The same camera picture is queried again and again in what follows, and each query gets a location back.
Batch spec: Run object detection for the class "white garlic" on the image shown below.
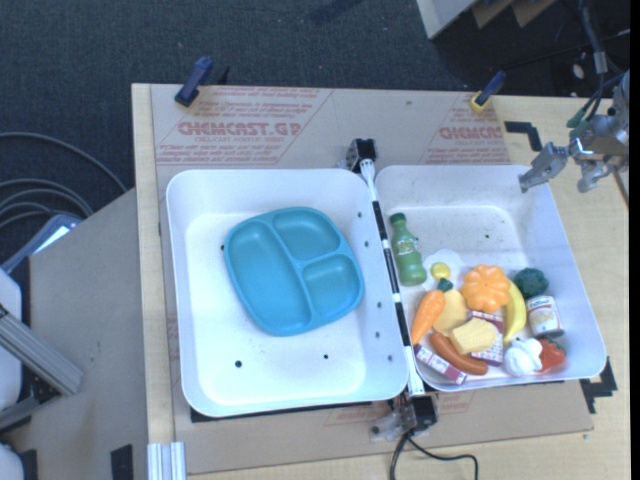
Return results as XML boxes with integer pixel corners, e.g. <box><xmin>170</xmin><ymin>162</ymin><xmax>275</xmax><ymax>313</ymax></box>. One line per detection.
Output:
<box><xmin>502</xmin><ymin>336</ymin><xmax>544</xmax><ymax>377</ymax></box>

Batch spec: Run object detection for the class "green broccoli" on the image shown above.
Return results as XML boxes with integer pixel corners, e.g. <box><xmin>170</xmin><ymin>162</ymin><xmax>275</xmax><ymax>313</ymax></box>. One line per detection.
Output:
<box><xmin>512</xmin><ymin>266</ymin><xmax>550</xmax><ymax>301</ymax></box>

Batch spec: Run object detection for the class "orange brown sausage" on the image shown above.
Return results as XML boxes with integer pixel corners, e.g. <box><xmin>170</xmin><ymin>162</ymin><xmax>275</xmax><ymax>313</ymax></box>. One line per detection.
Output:
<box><xmin>429</xmin><ymin>330</ymin><xmax>490</xmax><ymax>377</ymax></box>

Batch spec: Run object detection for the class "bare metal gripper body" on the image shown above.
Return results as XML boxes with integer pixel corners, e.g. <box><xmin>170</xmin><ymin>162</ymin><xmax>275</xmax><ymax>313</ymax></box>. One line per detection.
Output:
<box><xmin>583</xmin><ymin>111</ymin><xmax>631</xmax><ymax>169</ymax></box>

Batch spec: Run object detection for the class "blue divided plate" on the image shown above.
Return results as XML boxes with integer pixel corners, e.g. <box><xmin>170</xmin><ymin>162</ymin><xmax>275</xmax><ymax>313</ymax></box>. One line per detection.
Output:
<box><xmin>222</xmin><ymin>206</ymin><xmax>366</xmax><ymax>338</ymax></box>

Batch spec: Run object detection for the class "yellow bread slice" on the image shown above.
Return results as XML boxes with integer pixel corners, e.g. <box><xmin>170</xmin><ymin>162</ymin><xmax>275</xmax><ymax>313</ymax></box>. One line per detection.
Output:
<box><xmin>449</xmin><ymin>316</ymin><xmax>498</xmax><ymax>356</ymax></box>

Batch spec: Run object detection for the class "orange pumpkin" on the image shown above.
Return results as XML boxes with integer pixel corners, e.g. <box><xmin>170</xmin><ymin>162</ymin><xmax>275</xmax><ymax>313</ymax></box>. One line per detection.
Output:
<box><xmin>459</xmin><ymin>263</ymin><xmax>513</xmax><ymax>315</ymax></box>

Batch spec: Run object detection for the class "red tomato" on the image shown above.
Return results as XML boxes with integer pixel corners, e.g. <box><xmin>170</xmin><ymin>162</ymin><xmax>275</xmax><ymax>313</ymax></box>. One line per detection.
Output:
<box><xmin>536</xmin><ymin>337</ymin><xmax>568</xmax><ymax>374</ymax></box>

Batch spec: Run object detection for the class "thin black and white rod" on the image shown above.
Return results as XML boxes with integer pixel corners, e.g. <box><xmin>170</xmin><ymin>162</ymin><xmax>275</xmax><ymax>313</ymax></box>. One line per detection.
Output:
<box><xmin>359</xmin><ymin>159</ymin><xmax>427</xmax><ymax>396</ymax></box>

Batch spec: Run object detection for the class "white plastic tray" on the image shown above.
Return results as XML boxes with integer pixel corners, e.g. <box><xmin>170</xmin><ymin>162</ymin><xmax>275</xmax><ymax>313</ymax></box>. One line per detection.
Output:
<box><xmin>165</xmin><ymin>167</ymin><xmax>412</xmax><ymax>418</ymax></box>
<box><xmin>373</xmin><ymin>163</ymin><xmax>608</xmax><ymax>394</ymax></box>

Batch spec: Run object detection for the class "yellow banana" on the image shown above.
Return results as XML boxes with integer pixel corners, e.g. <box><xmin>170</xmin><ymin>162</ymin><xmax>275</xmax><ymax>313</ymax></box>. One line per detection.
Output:
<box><xmin>500</xmin><ymin>278</ymin><xmax>528</xmax><ymax>347</ymax></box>

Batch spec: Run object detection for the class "white can red label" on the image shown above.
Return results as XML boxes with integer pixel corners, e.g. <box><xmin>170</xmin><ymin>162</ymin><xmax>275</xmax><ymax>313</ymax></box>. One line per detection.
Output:
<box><xmin>525</xmin><ymin>294</ymin><xmax>566</xmax><ymax>340</ymax></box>

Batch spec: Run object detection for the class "white fried egg yellow yolk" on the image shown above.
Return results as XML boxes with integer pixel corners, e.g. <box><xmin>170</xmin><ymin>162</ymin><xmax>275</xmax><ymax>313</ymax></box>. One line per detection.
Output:
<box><xmin>421</xmin><ymin>248</ymin><xmax>464</xmax><ymax>290</ymax></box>

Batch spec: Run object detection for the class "orange carrot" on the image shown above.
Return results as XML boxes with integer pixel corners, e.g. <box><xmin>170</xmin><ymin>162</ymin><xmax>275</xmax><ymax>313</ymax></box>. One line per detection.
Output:
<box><xmin>410</xmin><ymin>277</ymin><xmax>455</xmax><ymax>347</ymax></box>

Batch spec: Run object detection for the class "long red and white carton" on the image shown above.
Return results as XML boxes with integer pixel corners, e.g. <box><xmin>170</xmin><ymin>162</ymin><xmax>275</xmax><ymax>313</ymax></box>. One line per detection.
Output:
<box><xmin>413</xmin><ymin>343</ymin><xmax>469</xmax><ymax>386</ymax></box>

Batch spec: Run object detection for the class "green bottle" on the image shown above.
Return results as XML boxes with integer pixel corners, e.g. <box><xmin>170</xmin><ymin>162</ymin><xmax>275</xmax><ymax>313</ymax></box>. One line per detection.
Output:
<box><xmin>388</xmin><ymin>211</ymin><xmax>428</xmax><ymax>288</ymax></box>

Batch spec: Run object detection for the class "red and white packet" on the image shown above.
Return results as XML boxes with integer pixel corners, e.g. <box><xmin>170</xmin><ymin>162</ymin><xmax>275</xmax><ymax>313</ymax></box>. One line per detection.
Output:
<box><xmin>466</xmin><ymin>309</ymin><xmax>506</xmax><ymax>368</ymax></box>

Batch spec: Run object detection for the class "brown cardboard board red print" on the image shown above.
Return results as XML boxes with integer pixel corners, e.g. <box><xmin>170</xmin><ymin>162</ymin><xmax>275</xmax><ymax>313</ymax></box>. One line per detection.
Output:
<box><xmin>149</xmin><ymin>84</ymin><xmax>596</xmax><ymax>475</ymax></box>

